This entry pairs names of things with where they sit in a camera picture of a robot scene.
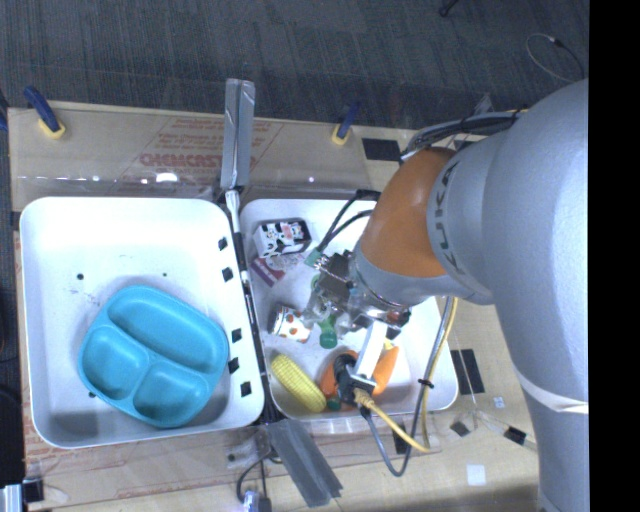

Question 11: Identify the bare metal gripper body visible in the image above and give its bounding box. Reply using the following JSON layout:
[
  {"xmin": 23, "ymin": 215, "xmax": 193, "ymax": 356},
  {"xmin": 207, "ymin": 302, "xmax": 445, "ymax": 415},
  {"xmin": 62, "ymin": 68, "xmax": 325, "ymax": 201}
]
[{"xmin": 312, "ymin": 251, "xmax": 412, "ymax": 332}]

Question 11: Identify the green bottle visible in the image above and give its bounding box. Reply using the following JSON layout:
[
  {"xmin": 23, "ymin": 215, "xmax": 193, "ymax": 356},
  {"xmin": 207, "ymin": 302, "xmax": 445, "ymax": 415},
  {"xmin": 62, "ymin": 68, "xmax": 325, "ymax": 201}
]
[{"xmin": 318, "ymin": 318, "xmax": 340, "ymax": 350}]

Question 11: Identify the white can with orange dots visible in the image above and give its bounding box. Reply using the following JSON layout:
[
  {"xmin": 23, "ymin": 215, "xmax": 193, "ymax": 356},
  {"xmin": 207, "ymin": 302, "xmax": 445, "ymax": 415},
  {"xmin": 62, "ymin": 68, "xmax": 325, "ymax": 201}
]
[{"xmin": 272, "ymin": 305, "xmax": 314, "ymax": 344}]

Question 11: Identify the white plastic tray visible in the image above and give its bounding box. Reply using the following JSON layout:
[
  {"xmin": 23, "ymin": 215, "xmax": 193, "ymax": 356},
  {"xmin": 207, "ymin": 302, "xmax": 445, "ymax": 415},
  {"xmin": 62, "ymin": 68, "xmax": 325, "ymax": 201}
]
[
  {"xmin": 18, "ymin": 195, "xmax": 265, "ymax": 450},
  {"xmin": 238, "ymin": 198, "xmax": 460, "ymax": 421}
]

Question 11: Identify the orange carrot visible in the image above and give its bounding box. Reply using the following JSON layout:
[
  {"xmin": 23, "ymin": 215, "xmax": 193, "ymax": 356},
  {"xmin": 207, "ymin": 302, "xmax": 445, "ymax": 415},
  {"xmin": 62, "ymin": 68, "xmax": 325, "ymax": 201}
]
[{"xmin": 319, "ymin": 349, "xmax": 359, "ymax": 412}]

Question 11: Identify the light orange toy bread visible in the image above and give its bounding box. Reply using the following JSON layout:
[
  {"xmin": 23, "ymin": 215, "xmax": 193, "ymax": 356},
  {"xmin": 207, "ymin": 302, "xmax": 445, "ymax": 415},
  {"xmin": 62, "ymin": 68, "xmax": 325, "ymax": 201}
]
[{"xmin": 371, "ymin": 343, "xmax": 401, "ymax": 397}]

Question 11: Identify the maroon and white packet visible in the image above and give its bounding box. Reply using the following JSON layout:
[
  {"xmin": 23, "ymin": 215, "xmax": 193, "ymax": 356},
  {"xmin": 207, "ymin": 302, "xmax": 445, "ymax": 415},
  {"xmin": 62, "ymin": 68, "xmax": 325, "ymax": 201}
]
[{"xmin": 249, "ymin": 253, "xmax": 306, "ymax": 288}]

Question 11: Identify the black and white cow carton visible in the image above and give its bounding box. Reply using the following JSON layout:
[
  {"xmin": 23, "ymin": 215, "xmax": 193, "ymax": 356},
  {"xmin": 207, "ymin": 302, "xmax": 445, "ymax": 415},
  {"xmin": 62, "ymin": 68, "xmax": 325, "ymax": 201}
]
[{"xmin": 253, "ymin": 219, "xmax": 312, "ymax": 259}]

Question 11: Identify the yellow corn cob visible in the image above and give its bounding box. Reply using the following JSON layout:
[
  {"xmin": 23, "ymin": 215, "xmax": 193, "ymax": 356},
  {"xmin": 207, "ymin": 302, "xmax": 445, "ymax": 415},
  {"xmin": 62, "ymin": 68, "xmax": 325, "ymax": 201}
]
[{"xmin": 270, "ymin": 353, "xmax": 328, "ymax": 414}]

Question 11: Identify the blue divided plate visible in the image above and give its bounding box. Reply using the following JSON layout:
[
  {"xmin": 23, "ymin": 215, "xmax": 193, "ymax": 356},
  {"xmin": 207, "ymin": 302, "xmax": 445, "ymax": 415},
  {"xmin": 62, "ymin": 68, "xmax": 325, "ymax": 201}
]
[{"xmin": 77, "ymin": 284, "xmax": 231, "ymax": 430}]

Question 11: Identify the brown cardboard board, red print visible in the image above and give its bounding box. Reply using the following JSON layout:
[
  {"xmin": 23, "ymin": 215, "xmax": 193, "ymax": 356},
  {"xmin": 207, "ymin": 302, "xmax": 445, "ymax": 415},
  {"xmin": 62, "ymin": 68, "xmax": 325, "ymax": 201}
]
[{"xmin": 7, "ymin": 99, "xmax": 444, "ymax": 509}]

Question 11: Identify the black cylinder on white bracket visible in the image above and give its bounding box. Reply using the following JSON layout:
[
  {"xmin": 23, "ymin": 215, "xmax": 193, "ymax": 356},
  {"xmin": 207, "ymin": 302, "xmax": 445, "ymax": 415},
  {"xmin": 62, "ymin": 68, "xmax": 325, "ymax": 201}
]
[{"xmin": 333, "ymin": 322, "xmax": 390, "ymax": 407}]

